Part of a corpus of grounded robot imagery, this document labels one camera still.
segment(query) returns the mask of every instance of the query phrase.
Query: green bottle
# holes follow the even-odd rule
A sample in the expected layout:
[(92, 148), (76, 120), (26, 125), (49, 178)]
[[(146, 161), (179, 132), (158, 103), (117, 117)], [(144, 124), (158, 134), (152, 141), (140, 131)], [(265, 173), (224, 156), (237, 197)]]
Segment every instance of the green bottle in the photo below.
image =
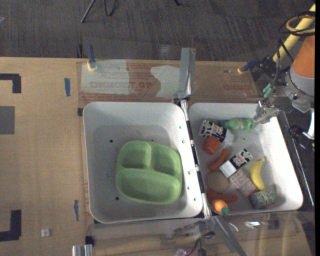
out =
[(230, 120), (223, 120), (220, 121), (220, 125), (232, 131), (250, 131), (255, 128), (254, 120), (252, 118), (233, 118)]

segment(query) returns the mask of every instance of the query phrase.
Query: potato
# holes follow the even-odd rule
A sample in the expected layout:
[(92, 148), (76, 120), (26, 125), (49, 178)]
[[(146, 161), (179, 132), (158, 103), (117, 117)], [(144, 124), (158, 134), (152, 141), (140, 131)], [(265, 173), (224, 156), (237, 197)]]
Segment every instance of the potato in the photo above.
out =
[(229, 180), (220, 170), (210, 171), (206, 176), (206, 185), (208, 189), (217, 193), (224, 193), (229, 187)]

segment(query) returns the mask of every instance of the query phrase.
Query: black corner marker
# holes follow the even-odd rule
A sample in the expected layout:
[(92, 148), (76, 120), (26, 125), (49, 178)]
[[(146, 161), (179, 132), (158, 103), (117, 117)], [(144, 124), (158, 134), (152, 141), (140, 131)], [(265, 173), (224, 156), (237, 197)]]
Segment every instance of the black corner marker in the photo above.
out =
[(12, 93), (20, 94), (21, 89), (21, 76), (19, 74), (0, 73), (0, 80), (12, 80)]
[(21, 210), (12, 210), (10, 230), (0, 232), (0, 242), (19, 240), (21, 234)]

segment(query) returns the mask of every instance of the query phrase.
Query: green plate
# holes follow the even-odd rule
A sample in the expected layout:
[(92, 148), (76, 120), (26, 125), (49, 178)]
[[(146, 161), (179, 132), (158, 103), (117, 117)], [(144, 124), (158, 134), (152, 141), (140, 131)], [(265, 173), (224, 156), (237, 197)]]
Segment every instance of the green plate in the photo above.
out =
[(134, 140), (120, 150), (115, 183), (118, 191), (139, 203), (170, 205), (181, 194), (182, 164), (171, 147)]

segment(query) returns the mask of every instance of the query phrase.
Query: gray floor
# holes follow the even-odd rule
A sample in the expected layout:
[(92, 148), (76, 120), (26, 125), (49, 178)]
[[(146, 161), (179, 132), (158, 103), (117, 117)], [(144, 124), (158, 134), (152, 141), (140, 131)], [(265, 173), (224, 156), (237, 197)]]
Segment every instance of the gray floor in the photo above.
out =
[(82, 43), (93, 45), (96, 58), (179, 60), (193, 42), (197, 60), (249, 62), (273, 55), (278, 27), (314, 3), (179, 1), (116, 0), (107, 17), (104, 0), (96, 0), (81, 23), (91, 0), (1, 0), (0, 56), (76, 58)]

